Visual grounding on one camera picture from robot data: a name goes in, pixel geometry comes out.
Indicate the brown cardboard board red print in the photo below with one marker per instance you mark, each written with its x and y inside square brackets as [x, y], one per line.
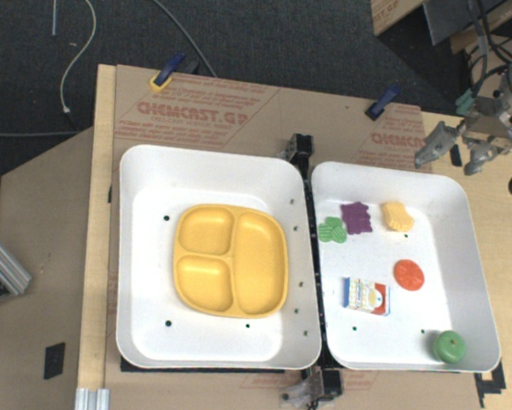
[248, 116]

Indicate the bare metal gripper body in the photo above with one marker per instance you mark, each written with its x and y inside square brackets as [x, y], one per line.
[490, 125]

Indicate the orange round slice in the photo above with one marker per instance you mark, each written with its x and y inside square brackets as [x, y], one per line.
[409, 275]

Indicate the green apple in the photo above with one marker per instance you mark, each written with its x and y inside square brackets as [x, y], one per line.
[449, 346]

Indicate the green ridged toy vegetable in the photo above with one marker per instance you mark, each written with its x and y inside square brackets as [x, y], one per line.
[331, 230]

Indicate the purple grapes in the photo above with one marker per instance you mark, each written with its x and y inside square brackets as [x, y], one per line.
[356, 216]

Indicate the white red and blue carton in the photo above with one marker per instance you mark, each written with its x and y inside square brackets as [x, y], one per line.
[367, 296]

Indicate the white plastic tray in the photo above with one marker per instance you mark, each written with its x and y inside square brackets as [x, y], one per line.
[146, 279]
[360, 340]

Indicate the yellow divided plate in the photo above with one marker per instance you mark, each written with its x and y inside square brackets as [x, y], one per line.
[249, 267]

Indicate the yellow toy bread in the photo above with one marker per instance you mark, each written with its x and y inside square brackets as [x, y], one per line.
[397, 215]

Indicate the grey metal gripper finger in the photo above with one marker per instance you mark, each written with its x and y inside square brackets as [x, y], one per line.
[435, 144]
[479, 159]

